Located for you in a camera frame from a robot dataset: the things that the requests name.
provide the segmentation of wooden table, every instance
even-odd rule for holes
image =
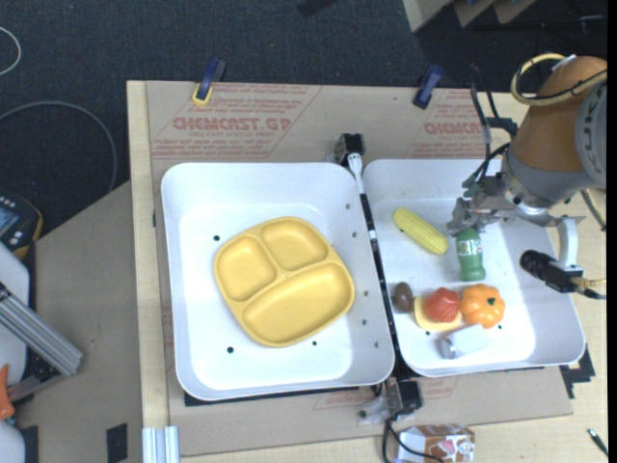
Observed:
[[[146,83],[127,84],[131,186],[135,236],[135,265],[139,319],[139,344],[142,387],[142,416],[145,427],[162,428],[170,424],[167,381],[163,358],[163,332],[158,282],[156,234],[152,225],[154,208],[148,137],[148,101]],[[510,95],[496,95],[502,117],[519,122],[526,111]],[[605,214],[605,193],[595,193]],[[576,196],[567,207],[571,214],[588,214]],[[557,208],[554,214],[565,212]],[[590,278],[606,272],[605,234],[591,217],[579,225],[579,264]],[[574,297],[577,312],[587,339],[596,376],[590,383],[575,385],[574,413],[571,416],[476,425],[476,461],[478,462],[601,462],[604,454],[593,444],[588,428],[594,428],[604,441],[608,438],[606,303]],[[508,396],[508,393],[487,395]],[[274,449],[257,449],[219,453],[191,458],[191,462],[357,462],[381,461],[380,440],[376,437],[347,439],[329,443],[316,442]]]

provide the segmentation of blue clamp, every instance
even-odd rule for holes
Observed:
[[[414,98],[414,105],[425,110],[428,106],[428,102],[431,100],[431,96],[433,93],[433,89],[437,86],[437,83],[440,82],[440,79],[443,76],[443,67],[441,66],[431,66],[424,78],[422,79],[422,86],[416,93],[416,97]]]
[[[219,82],[225,74],[225,67],[227,62],[219,60],[216,57],[212,57],[208,62],[208,66],[205,68],[205,74],[201,83],[197,85],[193,91],[193,104],[204,107],[210,98],[212,97],[211,85],[213,82]]]

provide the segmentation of bottle label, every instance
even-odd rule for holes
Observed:
[[[476,256],[482,254],[480,240],[462,240],[456,242],[456,253],[459,256]]]

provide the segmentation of cardboard sheet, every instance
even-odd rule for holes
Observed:
[[[361,133],[364,164],[380,158],[477,158],[481,126],[469,91],[435,90],[426,110],[415,89],[215,84],[202,109],[191,82],[147,82],[152,190],[157,222],[162,314],[171,422],[182,455],[268,448],[380,434],[359,426],[370,388],[186,404],[174,371],[174,333],[160,183],[186,161],[321,161],[342,133]],[[559,368],[420,378],[424,406],[412,424],[475,424],[571,413]],[[508,393],[508,396],[486,396]]]

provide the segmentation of brown egg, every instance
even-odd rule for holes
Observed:
[[[392,303],[399,311],[409,312],[414,309],[414,293],[405,282],[399,283],[394,289]]]

